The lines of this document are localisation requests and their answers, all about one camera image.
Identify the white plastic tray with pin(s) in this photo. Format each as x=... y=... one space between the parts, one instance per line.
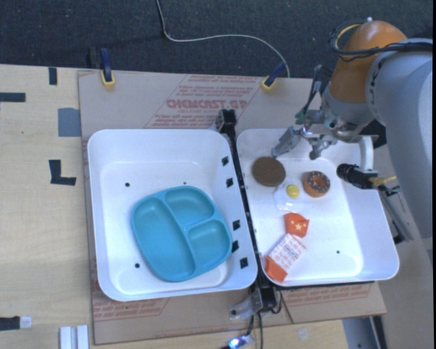
x=349 y=238
x=160 y=158

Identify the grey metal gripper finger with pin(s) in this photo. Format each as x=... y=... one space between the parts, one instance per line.
x=287 y=142
x=319 y=148

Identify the orange and white packet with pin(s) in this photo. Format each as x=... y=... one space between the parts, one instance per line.
x=284 y=256

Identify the black cylinder on white bracket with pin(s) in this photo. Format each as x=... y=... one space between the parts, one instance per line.
x=356 y=176

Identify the white and yellow fried egg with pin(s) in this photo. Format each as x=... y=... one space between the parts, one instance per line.
x=288 y=198

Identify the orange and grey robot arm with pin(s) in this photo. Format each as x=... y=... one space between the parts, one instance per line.
x=403 y=96

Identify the blue divided plate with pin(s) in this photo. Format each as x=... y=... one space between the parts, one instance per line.
x=178 y=235

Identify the brown round biscuit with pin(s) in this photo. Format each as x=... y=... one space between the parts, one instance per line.
x=269 y=171

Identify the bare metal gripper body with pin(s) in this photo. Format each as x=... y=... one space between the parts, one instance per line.
x=330 y=125

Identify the brown cardboard board red print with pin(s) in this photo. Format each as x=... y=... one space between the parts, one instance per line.
x=131 y=104

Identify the orange carton with yellow star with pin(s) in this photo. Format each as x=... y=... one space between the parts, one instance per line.
x=297 y=225

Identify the thin black rod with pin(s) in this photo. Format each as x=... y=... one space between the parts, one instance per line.
x=248 y=209

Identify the brown doughnut with sprinkles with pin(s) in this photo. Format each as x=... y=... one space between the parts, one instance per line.
x=316 y=184

